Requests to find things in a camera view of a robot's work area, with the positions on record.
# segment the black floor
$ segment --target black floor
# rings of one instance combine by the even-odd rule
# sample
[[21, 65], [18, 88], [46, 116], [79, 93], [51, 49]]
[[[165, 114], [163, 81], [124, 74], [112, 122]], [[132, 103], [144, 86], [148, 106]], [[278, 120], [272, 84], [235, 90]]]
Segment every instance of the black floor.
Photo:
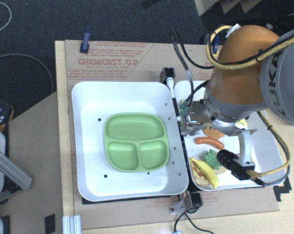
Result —
[[[57, 89], [56, 40], [81, 39], [90, 26], [90, 40], [170, 43], [175, 26], [184, 43], [198, 44], [200, 38], [220, 24], [271, 23], [277, 34], [294, 29], [294, 0], [263, 0], [248, 13], [237, 5], [224, 14], [219, 3], [199, 17], [194, 0], [0, 0], [12, 11], [9, 25], [0, 31], [0, 97], [15, 109], [15, 117]], [[0, 4], [0, 28], [9, 19]]]

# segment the green plate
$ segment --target green plate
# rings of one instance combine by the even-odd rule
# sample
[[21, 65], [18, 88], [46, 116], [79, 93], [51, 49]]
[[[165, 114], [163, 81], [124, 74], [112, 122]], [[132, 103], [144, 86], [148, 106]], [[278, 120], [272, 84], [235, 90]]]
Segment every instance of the green plate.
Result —
[[110, 116], [104, 125], [104, 145], [110, 164], [123, 172], [154, 171], [169, 157], [165, 126], [152, 114]]

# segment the yellow banana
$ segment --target yellow banana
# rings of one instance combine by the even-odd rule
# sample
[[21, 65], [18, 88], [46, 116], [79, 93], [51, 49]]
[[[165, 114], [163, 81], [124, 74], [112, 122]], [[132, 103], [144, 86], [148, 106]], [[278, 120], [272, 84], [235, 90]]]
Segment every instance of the yellow banana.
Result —
[[209, 181], [211, 186], [213, 186], [215, 189], [218, 187], [218, 177], [216, 172], [210, 167], [208, 163], [206, 163], [203, 160], [197, 160], [195, 158], [191, 158], [190, 161], [200, 169], [200, 171], [204, 174], [206, 179]]

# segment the yellow cable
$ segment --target yellow cable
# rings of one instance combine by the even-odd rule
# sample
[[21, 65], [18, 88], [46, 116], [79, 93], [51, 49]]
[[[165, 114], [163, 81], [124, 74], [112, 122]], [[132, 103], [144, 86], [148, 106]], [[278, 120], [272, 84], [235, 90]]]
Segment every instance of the yellow cable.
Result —
[[290, 164], [290, 159], [291, 159], [291, 155], [289, 152], [289, 148], [288, 145], [284, 142], [284, 140], [280, 137], [280, 135], [273, 129], [273, 127], [270, 125], [269, 121], [264, 117], [264, 115], [261, 112], [257, 112], [260, 116], [260, 118], [264, 121], [264, 123], [266, 124], [266, 126], [270, 126], [270, 131], [273, 133], [274, 136], [277, 136], [277, 138], [279, 139], [279, 141], [282, 143], [283, 147], [284, 147], [284, 151], [286, 153], [287, 156], [287, 162], [285, 164], [283, 164], [282, 166], [276, 168], [276, 169], [272, 169], [270, 171], [264, 172], [264, 173], [258, 173], [255, 172], [253, 170], [248, 170], [246, 173], [250, 176], [251, 180], [255, 180], [259, 177], [264, 177], [267, 175], [271, 175], [274, 174], [276, 172], [279, 172], [285, 168], [287, 168]]
[[[215, 36], [223, 31], [223, 30], [228, 30], [230, 29], [231, 26], [229, 25], [224, 25], [221, 26], [219, 28], [217, 28], [210, 36], [210, 42], [213, 41], [213, 39], [215, 38]], [[211, 62], [211, 64], [217, 68], [220, 69], [227, 69], [227, 70], [233, 70], [233, 69], [241, 69], [241, 68], [246, 68], [246, 67], [250, 67], [260, 61], [263, 61], [264, 59], [266, 59], [267, 57], [273, 55], [274, 53], [277, 53], [278, 51], [280, 51], [281, 49], [286, 48], [287, 46], [291, 45], [294, 43], [294, 37], [288, 39], [287, 41], [278, 44], [277, 46], [273, 47], [272, 49], [270, 49], [269, 51], [263, 53], [262, 55], [258, 56], [257, 58], [254, 58], [246, 63], [242, 63], [242, 64], [236, 64], [236, 65], [226, 65], [226, 64], [221, 64], [218, 61], [215, 61], [214, 58], [211, 56], [211, 52], [210, 52], [210, 46], [207, 44], [206, 45], [206, 55], [208, 60]]]

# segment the orange hot dog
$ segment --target orange hot dog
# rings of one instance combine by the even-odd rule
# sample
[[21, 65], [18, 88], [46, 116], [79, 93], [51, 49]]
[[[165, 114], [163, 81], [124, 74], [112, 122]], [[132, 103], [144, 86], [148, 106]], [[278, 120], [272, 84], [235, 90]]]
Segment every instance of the orange hot dog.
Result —
[[218, 139], [211, 138], [211, 137], [197, 137], [195, 138], [195, 143], [196, 144], [209, 144], [217, 149], [224, 149], [225, 145], [220, 142]]

